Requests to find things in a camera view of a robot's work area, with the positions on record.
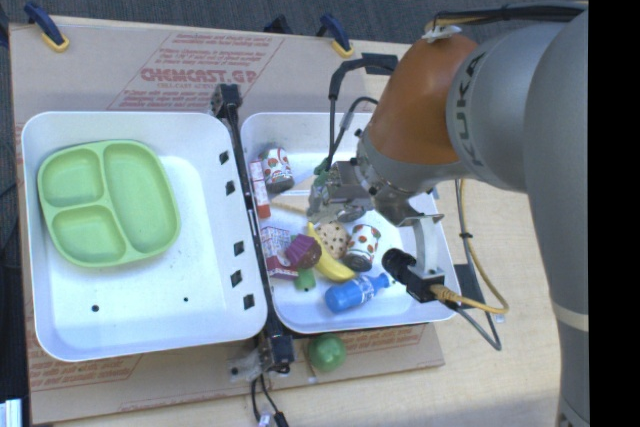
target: yellow banana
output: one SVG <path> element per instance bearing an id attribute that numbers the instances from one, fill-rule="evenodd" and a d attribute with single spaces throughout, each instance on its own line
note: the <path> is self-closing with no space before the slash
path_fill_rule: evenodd
<path id="1" fill-rule="evenodd" d="M 313 223 L 307 223 L 307 234 L 310 237 L 316 239 L 318 244 L 320 244 L 320 248 L 322 249 L 322 253 L 320 255 L 320 260 L 315 265 L 315 268 L 318 269 L 325 277 L 329 278 L 331 281 L 337 281 L 342 283 L 344 281 L 349 281 L 356 277 L 356 273 L 353 272 L 349 267 L 347 267 L 342 262 L 336 260 L 329 254 L 329 252 L 324 247 L 322 240 L 320 239 L 320 235 L 316 232 Z"/>

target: green divided plate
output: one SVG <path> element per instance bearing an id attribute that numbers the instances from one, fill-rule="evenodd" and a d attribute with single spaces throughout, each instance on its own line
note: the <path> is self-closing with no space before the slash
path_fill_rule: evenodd
<path id="1" fill-rule="evenodd" d="M 84 267 L 158 255 L 180 233 L 162 162 L 137 141 L 99 141 L 57 151 L 38 170 L 38 196 L 54 245 Z"/>

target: green lime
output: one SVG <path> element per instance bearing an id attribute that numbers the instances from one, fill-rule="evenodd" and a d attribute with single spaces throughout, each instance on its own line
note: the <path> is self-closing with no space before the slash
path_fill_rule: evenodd
<path id="1" fill-rule="evenodd" d="M 347 350 L 333 333 L 324 333 L 309 342 L 309 361 L 322 372 L 331 372 L 344 363 Z"/>

